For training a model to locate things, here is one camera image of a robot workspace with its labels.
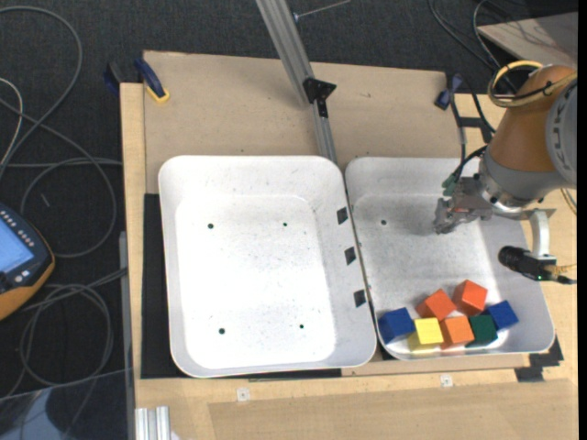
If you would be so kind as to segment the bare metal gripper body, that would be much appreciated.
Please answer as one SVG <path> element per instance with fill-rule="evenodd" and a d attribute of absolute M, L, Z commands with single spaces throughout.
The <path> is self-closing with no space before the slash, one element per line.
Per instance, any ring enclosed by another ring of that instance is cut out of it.
<path fill-rule="evenodd" d="M 527 202 L 514 197 L 486 176 L 460 177 L 447 204 L 450 222 L 489 220 L 494 215 L 522 219 Z"/>

